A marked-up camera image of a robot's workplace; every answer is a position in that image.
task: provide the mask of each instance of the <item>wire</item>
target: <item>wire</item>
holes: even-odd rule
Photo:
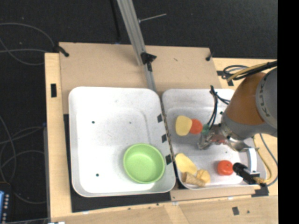
[[[0,26],[22,26],[22,27],[27,27],[27,28],[34,29],[34,30],[36,30],[36,31],[44,34],[49,39],[49,41],[51,42],[52,46],[53,47],[55,46],[52,38],[47,33],[45,33],[43,30],[41,30],[39,28],[36,28],[34,26],[31,26],[31,25],[28,25],[28,24],[23,24],[23,23],[18,23],[18,22],[4,22],[4,23],[0,23]]]
[[[0,23],[0,26],[22,26],[22,27],[34,29],[34,30],[42,33],[43,35],[45,35],[49,39],[49,41],[51,42],[52,47],[55,46],[53,40],[51,39],[51,37],[47,33],[45,33],[41,29],[36,28],[34,26],[27,25],[27,24],[22,24],[22,23],[17,23],[17,22]],[[20,62],[20,63],[22,63],[24,65],[39,66],[39,65],[43,65],[44,64],[44,63],[29,63],[29,62],[26,62],[24,60],[19,59],[14,54],[12,54],[12,52],[16,52],[16,51],[39,51],[39,52],[42,52],[43,50],[41,50],[41,49],[14,49],[14,50],[10,50],[10,49],[7,48],[7,46],[5,45],[5,43],[3,42],[3,40],[1,39],[1,37],[0,37],[0,43],[3,46],[3,48],[5,49],[5,51],[0,51],[0,53],[7,52],[13,59],[15,59],[16,61],[18,61],[18,62]]]
[[[18,134],[20,134],[20,133],[22,133],[22,132],[24,132],[24,131],[26,131],[26,130],[31,130],[31,129],[34,129],[34,130],[31,131],[31,132],[29,132],[29,133],[27,133],[27,134],[17,136]],[[39,126],[34,126],[34,127],[25,128],[25,129],[22,129],[22,130],[16,132],[16,133],[15,133],[14,135],[12,135],[11,137],[12,137],[12,140],[13,140],[13,141],[15,141],[15,140],[19,140],[19,139],[21,139],[21,138],[24,138],[24,137],[26,137],[26,136],[28,136],[28,135],[31,135],[31,134],[33,134],[33,133],[39,131],[39,130],[41,130],[41,129],[43,129],[43,127],[39,127]],[[1,145],[1,144],[6,144],[6,143],[8,143],[8,142],[9,142],[9,140],[1,141],[1,142],[0,142],[0,145]]]
[[[12,159],[15,159],[16,157],[20,156],[20,155],[23,155],[23,154],[27,154],[27,153],[39,153],[39,154],[42,154],[44,155],[44,152],[42,151],[39,151],[39,150],[27,150],[27,151],[23,151],[23,152],[20,152],[18,154],[16,154],[15,156],[9,158],[8,160],[6,160],[5,163],[3,163],[0,167],[0,169],[2,169],[3,167],[5,167]],[[33,204],[33,205],[40,205],[40,204],[44,204],[46,203],[46,201],[40,201],[40,202],[35,202],[35,201],[28,201],[24,198],[22,198],[19,194],[17,194],[16,192],[14,192],[14,195],[20,199],[21,201],[25,202],[25,203],[28,203],[28,204]]]
[[[228,82],[231,81],[232,79],[234,79],[235,77],[237,77],[238,75],[244,74],[245,72],[250,71],[250,70],[253,70],[253,69],[255,69],[255,68],[262,67],[262,66],[264,66],[264,65],[266,65],[266,64],[267,64],[267,63],[262,63],[262,64],[258,64],[258,65],[254,65],[254,66],[245,68],[245,69],[243,69],[243,70],[241,70],[241,71],[239,71],[239,72],[233,74],[232,76],[230,76],[230,77],[228,78]]]
[[[276,166],[278,167],[278,162],[277,162],[276,158],[274,157],[273,153],[271,152],[271,150],[269,149],[268,145],[266,144],[266,142],[265,142],[265,140],[264,140],[264,138],[263,138],[263,136],[262,136],[261,133],[260,133],[260,137],[261,137],[262,142],[263,142],[263,144],[265,145],[267,151],[269,152],[270,156],[271,156],[272,159],[275,161],[275,164],[276,164]],[[255,147],[257,147],[257,146],[256,146],[256,142],[255,142],[255,138],[253,138],[253,142],[254,142]],[[261,155],[259,149],[257,150],[257,152],[258,152],[258,154],[260,155],[261,160],[263,161],[264,165],[266,166],[266,168],[268,169],[269,174],[270,174],[269,177],[268,177],[267,179],[258,178],[258,181],[259,181],[260,183],[267,183],[267,182],[269,182],[269,181],[272,179],[272,174],[273,174],[273,173],[272,173],[272,170],[271,170],[270,166],[267,164],[267,162],[265,161],[264,157]],[[269,186],[273,185],[277,180],[278,180],[278,174],[276,175],[275,179],[274,179],[271,183],[267,184],[267,186],[269,187]]]
[[[8,128],[7,128],[7,126],[6,126],[6,124],[5,124],[4,120],[3,120],[3,118],[1,117],[1,115],[0,115],[0,121],[1,121],[1,123],[3,124],[4,129],[5,129],[5,131],[6,131],[7,135],[8,135],[9,143],[11,144],[11,147],[12,147],[12,150],[13,150],[13,157],[14,157],[14,169],[13,169],[13,173],[12,173],[12,175],[11,175],[10,181],[7,181],[7,180],[6,180],[6,178],[5,178],[4,174],[3,174],[3,171],[2,171],[2,168],[1,168],[1,167],[0,167],[0,174],[1,174],[1,176],[2,176],[3,181],[8,182],[8,183],[11,183],[12,179],[14,178],[15,171],[16,171],[16,167],[17,167],[17,160],[16,160],[16,158],[15,158],[15,156],[16,156],[16,153],[15,153],[15,147],[14,147],[14,142],[13,142],[13,140],[12,140],[12,137],[10,136],[10,133],[9,133],[9,131],[8,131]],[[1,163],[1,156],[2,156],[3,150],[4,150],[4,148],[2,148],[1,153],[0,153],[0,163]]]
[[[226,105],[228,105],[229,104],[229,102],[230,102],[230,100],[229,99],[224,99],[224,98],[221,98],[219,95],[218,95],[218,93],[216,92],[216,96],[217,96],[217,98],[221,101],[221,102],[223,102],[223,103],[225,103]]]
[[[226,68],[223,69],[224,75],[222,76],[223,79],[227,79],[228,77],[232,76],[233,74],[231,73],[232,71],[235,70],[243,70],[245,68],[248,68],[246,65],[230,65]]]
[[[266,70],[266,69],[270,69],[270,68],[275,67],[277,65],[278,65],[278,62],[273,61],[273,62],[258,64],[258,65],[252,66],[252,67],[242,69],[241,71],[239,71],[239,72],[233,74],[232,76],[230,76],[227,79],[227,82],[229,82],[231,80],[243,79],[245,77],[251,76],[253,74],[256,74],[256,73],[261,72],[261,71]]]
[[[44,155],[44,152],[42,152],[42,151],[38,151],[38,150],[28,150],[28,151],[23,151],[23,152],[20,152],[20,153],[16,154],[16,152],[15,152],[15,147],[14,147],[14,143],[13,143],[13,137],[17,136],[18,134],[20,134],[20,133],[22,133],[22,132],[24,132],[24,131],[32,130],[32,129],[33,129],[33,131],[31,131],[31,132],[29,132],[29,133],[27,133],[27,134],[23,134],[23,135],[17,136],[17,137],[15,138],[15,140],[16,140],[16,139],[20,139],[20,138],[26,137],[26,136],[28,136],[28,135],[30,135],[30,134],[32,134],[32,133],[35,133],[35,132],[38,131],[38,130],[41,130],[43,127],[38,127],[38,126],[36,126],[36,127],[25,128],[25,129],[22,129],[22,130],[18,131],[17,133],[15,133],[13,136],[11,136],[10,133],[9,133],[9,131],[8,131],[7,125],[5,124],[5,122],[4,122],[4,120],[3,120],[3,118],[2,118],[1,116],[0,116],[0,121],[2,122],[2,124],[3,124],[3,126],[4,126],[4,128],[5,128],[5,130],[6,130],[6,133],[7,133],[7,135],[8,135],[8,138],[9,138],[8,140],[6,140],[6,141],[2,141],[2,142],[0,143],[0,144],[4,144],[3,147],[2,147],[2,149],[1,149],[1,151],[0,151],[0,175],[1,175],[1,178],[3,179],[3,182],[9,184],[9,183],[11,183],[12,179],[13,179],[14,176],[15,176],[15,172],[16,172],[16,158],[17,158],[18,156],[23,155],[23,154],[26,154],[26,153],[40,153],[40,154],[43,154],[43,155]],[[4,151],[5,147],[6,147],[6,144],[7,144],[8,142],[9,142],[9,143],[11,144],[11,146],[12,146],[12,149],[13,149],[13,156],[12,156],[11,158],[9,158],[8,160],[6,160],[5,163],[1,164],[1,163],[2,163],[2,162],[1,162],[2,154],[3,154],[3,151]],[[12,173],[12,175],[11,175],[10,181],[8,182],[8,181],[6,180],[6,177],[4,176],[4,173],[3,173],[2,168],[4,168],[4,167],[5,167],[11,160],[14,160],[14,170],[13,170],[13,173]],[[16,192],[13,192],[13,193],[14,193],[14,195],[15,195],[19,200],[21,200],[21,201],[23,201],[23,202],[25,202],[25,203],[28,203],[28,204],[40,205],[40,204],[44,204],[44,203],[46,203],[46,201],[41,201],[41,202],[28,201],[28,200],[22,198],[22,197],[21,197],[20,195],[18,195]]]
[[[209,129],[211,129],[212,126],[214,125],[214,121],[215,121],[215,117],[216,117],[216,113],[217,113],[217,96],[215,95],[215,90],[214,90],[214,87],[212,85],[211,85],[210,93],[211,93],[211,95],[213,95],[213,98],[214,98],[214,109],[213,109],[213,113],[211,115],[211,118],[207,123],[209,125]]]
[[[34,49],[34,48],[24,48],[24,49],[11,49],[11,50],[9,50],[10,52],[16,52],[16,51],[37,51],[37,52],[43,52],[43,53],[45,53],[45,52],[49,52],[49,51],[47,51],[47,50],[41,50],[41,49]],[[5,53],[5,52],[8,52],[7,50],[0,50],[0,53]]]
[[[268,145],[266,144],[265,140],[263,139],[263,136],[261,133],[260,133],[260,137],[262,139],[263,144],[265,145],[266,149],[268,150],[269,154],[271,155],[272,159],[274,160],[274,162],[278,168],[278,162],[277,162],[276,158],[274,157],[273,153],[271,152],[271,150],[269,149]],[[278,174],[276,175],[275,179],[271,183],[269,183],[267,186],[273,185],[277,180],[278,180]]]

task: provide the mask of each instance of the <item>plastic food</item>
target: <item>plastic food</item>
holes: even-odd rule
[[[199,187],[204,187],[206,185],[203,181],[197,179],[195,176],[188,172],[182,174],[182,181],[184,183],[197,185]]]
[[[196,178],[203,181],[204,183],[211,182],[211,176],[209,172],[205,169],[200,169],[196,173]]]
[[[192,119],[190,133],[199,134],[202,131],[203,125],[198,119]]]
[[[179,136],[186,136],[192,127],[192,119],[179,115],[176,120],[176,133]]]
[[[232,175],[233,164],[228,160],[221,160],[217,165],[217,172],[219,175]]]
[[[197,172],[196,165],[183,153],[179,153],[175,157],[176,165],[182,173],[191,173],[194,175]]]

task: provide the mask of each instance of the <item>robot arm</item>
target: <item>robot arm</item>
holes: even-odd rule
[[[201,135],[199,148],[224,143],[243,151],[257,133],[277,137],[277,68],[246,77],[235,91],[221,123]]]

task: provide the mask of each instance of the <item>metal pole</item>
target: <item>metal pole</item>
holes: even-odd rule
[[[144,64],[144,62],[142,61],[141,54],[146,53],[146,49],[133,2],[132,0],[117,0],[117,3],[120,8],[131,44],[135,51],[137,63],[138,65],[144,65],[144,73],[146,76],[148,88],[156,91],[153,73],[151,69],[149,69],[150,65],[148,65],[148,62]]]

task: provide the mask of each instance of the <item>yellow plastic food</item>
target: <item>yellow plastic food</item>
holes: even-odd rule
[[[192,127],[192,119],[180,115],[177,117],[176,120],[176,132],[179,136],[185,136],[189,133],[190,129]]]
[[[200,179],[197,179],[194,175],[192,175],[190,173],[183,173],[182,181],[184,183],[197,185],[199,187],[204,187],[206,185],[203,181],[201,181]]]
[[[208,183],[211,181],[211,176],[209,172],[205,169],[200,169],[197,171],[196,178],[203,181],[204,183]]]
[[[196,174],[197,167],[196,165],[183,153],[176,155],[176,165],[182,173],[191,173],[192,175]]]

